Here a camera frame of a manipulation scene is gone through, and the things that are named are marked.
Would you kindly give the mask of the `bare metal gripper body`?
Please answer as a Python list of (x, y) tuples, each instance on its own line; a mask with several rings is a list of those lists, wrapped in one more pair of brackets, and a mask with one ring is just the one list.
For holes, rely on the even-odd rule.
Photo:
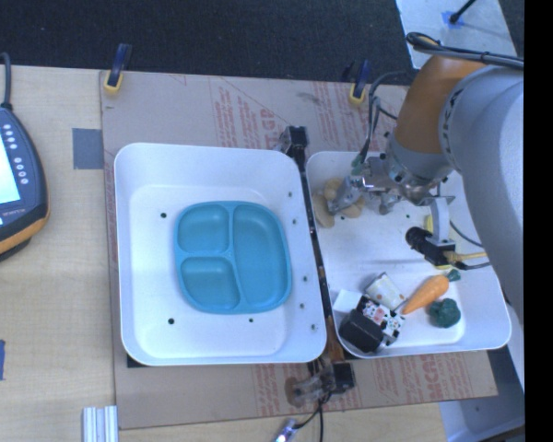
[(421, 203), (444, 181), (444, 177), (429, 179), (418, 175), (394, 157), (368, 157), (355, 167), (355, 175), (361, 177), (362, 190), (391, 195), (411, 203)]

